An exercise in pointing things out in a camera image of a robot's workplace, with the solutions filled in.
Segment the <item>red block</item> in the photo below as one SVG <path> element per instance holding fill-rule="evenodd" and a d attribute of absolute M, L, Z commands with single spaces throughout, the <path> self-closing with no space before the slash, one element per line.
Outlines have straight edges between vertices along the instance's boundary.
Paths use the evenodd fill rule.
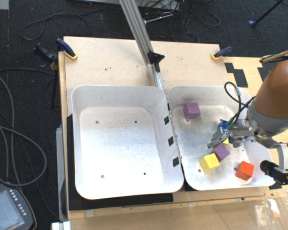
<path fill-rule="evenodd" d="M 253 176 L 254 165 L 247 163 L 246 161 L 242 161 L 236 170 L 236 177 L 239 177 L 245 181 L 249 180 Z"/>

